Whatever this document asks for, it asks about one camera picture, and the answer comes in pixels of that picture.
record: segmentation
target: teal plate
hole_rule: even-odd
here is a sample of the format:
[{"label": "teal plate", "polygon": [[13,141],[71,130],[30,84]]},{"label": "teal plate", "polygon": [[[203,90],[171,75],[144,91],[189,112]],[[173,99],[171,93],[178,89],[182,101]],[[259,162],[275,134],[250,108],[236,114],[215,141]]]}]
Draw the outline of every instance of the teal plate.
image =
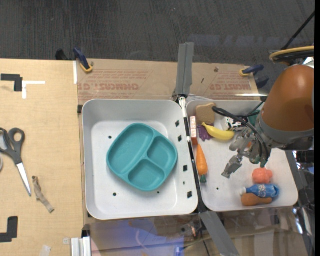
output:
[{"label": "teal plate", "polygon": [[160,187],[177,159],[174,144],[144,123],[133,123],[124,129],[106,155],[110,170],[141,191]]}]

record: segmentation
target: dark floor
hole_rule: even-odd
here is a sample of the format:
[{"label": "dark floor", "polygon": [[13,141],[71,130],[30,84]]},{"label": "dark floor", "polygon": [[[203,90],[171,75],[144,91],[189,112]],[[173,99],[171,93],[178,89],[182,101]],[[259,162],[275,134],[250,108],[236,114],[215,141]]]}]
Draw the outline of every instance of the dark floor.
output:
[{"label": "dark floor", "polygon": [[[0,58],[54,60],[58,49],[91,59],[176,62],[195,42],[194,62],[265,66],[269,91],[285,68],[269,60],[315,10],[315,0],[0,0]],[[315,41],[315,19],[290,48]]]}]

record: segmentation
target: toy bread slice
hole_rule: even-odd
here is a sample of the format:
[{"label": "toy bread slice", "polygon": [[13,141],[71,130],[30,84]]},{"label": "toy bread slice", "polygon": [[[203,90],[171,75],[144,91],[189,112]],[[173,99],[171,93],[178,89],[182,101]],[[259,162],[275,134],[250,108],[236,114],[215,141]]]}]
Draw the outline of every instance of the toy bread slice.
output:
[{"label": "toy bread slice", "polygon": [[196,124],[202,125],[206,123],[207,125],[212,125],[215,122],[215,112],[212,110],[212,107],[215,107],[216,104],[211,102],[205,105],[198,105],[195,107],[195,117]]}]

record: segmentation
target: yellow banana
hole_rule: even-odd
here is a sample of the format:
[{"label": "yellow banana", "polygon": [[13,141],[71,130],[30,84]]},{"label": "yellow banana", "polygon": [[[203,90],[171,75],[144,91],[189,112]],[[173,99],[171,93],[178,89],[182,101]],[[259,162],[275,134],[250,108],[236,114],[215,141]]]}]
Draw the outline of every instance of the yellow banana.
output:
[{"label": "yellow banana", "polygon": [[202,123],[202,126],[205,127],[209,135],[222,141],[229,141],[236,134],[233,130],[220,130],[214,126],[207,125],[205,122]]}]

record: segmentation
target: scissors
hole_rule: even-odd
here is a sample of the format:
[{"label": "scissors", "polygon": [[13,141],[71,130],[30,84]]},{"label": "scissors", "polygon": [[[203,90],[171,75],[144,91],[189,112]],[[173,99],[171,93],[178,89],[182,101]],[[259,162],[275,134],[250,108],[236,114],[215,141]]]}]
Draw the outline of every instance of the scissors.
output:
[{"label": "scissors", "polygon": [[[20,140],[15,139],[16,134],[21,135]],[[28,181],[24,163],[22,162],[22,159],[21,159],[21,148],[26,137],[25,132],[19,128],[13,128],[9,132],[7,132],[3,128],[0,128],[0,137],[1,136],[3,136],[4,144],[3,143],[0,144],[0,152],[9,155],[13,159],[15,165],[19,170],[25,189],[28,192],[29,196],[31,197],[30,184]]]}]

